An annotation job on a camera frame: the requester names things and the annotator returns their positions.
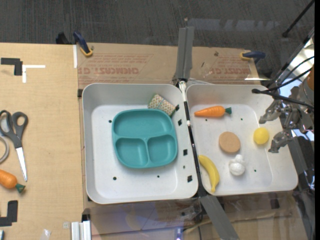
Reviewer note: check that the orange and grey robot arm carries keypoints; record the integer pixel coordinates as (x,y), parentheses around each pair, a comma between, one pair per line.
(311,80)

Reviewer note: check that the white garlic bulb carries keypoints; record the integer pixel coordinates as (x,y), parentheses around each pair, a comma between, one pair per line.
(237,166)

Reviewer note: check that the orange carrot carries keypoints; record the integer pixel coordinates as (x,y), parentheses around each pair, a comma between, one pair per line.
(210,111)
(7,179)

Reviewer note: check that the teal divided plate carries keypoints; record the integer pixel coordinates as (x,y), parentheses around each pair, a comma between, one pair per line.
(142,126)

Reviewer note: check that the patterned packet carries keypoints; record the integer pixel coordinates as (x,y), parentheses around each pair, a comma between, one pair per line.
(162,104)

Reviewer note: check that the yellow lemon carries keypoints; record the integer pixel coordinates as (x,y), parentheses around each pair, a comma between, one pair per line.
(261,135)

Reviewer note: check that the tan round biscuit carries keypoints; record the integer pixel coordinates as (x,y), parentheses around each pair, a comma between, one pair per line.
(229,142)

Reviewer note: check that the white plastic tray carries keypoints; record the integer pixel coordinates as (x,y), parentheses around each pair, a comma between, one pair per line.
(102,159)
(257,174)

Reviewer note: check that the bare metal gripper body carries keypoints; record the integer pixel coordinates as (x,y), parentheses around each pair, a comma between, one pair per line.
(296,116)

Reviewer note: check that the brown cardboard board red print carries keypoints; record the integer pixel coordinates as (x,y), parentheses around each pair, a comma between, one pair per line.
(120,69)

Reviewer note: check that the thin black and white rod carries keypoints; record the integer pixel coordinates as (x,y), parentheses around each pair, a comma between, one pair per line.
(186,111)

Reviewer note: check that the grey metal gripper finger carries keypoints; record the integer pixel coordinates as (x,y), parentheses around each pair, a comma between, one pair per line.
(279,140)
(271,110)

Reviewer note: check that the yellow banana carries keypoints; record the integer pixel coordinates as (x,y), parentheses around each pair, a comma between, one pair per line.
(212,170)

